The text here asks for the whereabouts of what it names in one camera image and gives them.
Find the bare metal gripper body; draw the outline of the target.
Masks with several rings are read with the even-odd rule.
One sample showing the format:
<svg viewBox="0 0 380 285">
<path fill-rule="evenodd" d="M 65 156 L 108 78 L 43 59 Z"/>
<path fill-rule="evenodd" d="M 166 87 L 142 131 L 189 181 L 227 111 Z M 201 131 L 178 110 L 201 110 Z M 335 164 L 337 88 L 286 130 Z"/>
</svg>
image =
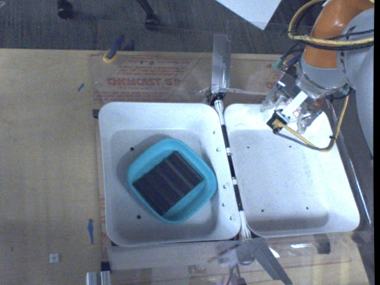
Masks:
<svg viewBox="0 0 380 285">
<path fill-rule="evenodd" d="M 337 69 L 295 69 L 285 72 L 275 90 L 281 116 L 318 116 L 323 100 L 339 92 L 346 81 Z"/>
</svg>

